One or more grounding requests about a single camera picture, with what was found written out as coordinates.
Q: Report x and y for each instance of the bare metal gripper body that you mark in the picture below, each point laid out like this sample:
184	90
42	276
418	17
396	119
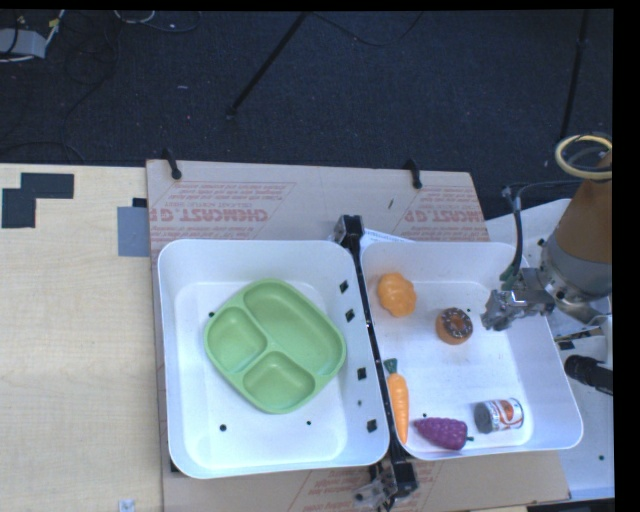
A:
537	295

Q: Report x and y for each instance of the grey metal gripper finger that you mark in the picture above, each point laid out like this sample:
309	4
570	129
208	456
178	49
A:
495	320
499	300

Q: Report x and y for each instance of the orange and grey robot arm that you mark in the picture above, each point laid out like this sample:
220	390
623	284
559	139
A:
585	230

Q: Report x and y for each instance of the brown toy doughnut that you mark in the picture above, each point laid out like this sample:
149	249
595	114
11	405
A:
454	327

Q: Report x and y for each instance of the white plastic tray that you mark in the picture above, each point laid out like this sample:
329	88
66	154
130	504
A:
450	380
280	440

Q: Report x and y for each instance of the small orange and white can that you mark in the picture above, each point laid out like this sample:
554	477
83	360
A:
502	415

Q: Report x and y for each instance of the orange toy bread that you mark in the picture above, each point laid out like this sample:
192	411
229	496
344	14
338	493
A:
396	295

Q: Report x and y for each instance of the thin black and white rod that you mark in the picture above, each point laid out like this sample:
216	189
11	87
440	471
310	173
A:
374	345

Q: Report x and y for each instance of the purple toy grapes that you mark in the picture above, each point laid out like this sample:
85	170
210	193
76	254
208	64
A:
442	432

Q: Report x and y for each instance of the orange toy carrot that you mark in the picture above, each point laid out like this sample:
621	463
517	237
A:
399	400

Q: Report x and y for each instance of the white printed paper sheet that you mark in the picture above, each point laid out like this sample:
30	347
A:
385	236

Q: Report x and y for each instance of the brown cardboard board red print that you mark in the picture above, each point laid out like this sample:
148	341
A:
300	205

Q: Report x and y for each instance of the green divided plate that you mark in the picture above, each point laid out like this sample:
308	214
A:
275	345

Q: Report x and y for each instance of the black cylinder on white bracket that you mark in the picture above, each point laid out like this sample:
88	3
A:
587	372

